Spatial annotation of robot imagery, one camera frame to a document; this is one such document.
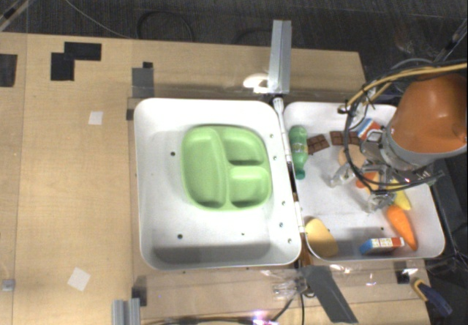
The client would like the white blue red carton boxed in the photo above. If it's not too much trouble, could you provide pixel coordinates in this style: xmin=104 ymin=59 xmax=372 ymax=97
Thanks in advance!
xmin=355 ymin=118 xmax=384 ymax=141

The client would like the green divided plate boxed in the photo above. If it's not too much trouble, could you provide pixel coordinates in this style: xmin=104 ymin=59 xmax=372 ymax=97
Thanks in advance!
xmin=180 ymin=124 xmax=273 ymax=212

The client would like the brown chocolate bar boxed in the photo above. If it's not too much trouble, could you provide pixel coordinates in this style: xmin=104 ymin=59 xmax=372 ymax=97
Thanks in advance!
xmin=329 ymin=130 xmax=361 ymax=146
xmin=306 ymin=134 xmax=329 ymax=156

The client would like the thin black and white rod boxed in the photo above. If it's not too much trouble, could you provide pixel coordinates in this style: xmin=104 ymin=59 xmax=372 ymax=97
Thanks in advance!
xmin=271 ymin=97 xmax=305 ymax=234

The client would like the blue and white carton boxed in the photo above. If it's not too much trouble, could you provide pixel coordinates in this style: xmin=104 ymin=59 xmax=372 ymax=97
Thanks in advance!
xmin=358 ymin=236 xmax=406 ymax=256

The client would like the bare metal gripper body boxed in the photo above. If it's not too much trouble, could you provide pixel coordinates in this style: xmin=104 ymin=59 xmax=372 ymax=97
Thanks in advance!
xmin=359 ymin=129 xmax=403 ymax=190

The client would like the orange carrot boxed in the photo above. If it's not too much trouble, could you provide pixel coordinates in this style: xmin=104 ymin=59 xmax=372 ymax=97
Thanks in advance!
xmin=386 ymin=203 xmax=419 ymax=253

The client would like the orange toy food piece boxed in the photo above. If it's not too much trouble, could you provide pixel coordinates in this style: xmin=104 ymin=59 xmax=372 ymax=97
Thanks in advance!
xmin=355 ymin=171 xmax=380 ymax=195

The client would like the yellow banana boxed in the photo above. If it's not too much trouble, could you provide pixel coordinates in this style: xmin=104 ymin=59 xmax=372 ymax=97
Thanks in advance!
xmin=388 ymin=178 xmax=412 ymax=212

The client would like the white plastic tray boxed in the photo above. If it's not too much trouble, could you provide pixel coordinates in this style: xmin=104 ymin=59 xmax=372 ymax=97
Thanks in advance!
xmin=283 ymin=100 xmax=447 ymax=263
xmin=132 ymin=97 xmax=303 ymax=272

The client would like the green plastic bottle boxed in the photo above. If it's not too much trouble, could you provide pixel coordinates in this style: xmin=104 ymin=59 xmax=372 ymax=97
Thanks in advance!
xmin=287 ymin=124 xmax=310 ymax=181

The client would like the tan round biscuit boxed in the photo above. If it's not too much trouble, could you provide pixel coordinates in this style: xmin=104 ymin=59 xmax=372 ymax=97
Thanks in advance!
xmin=337 ymin=146 xmax=367 ymax=168

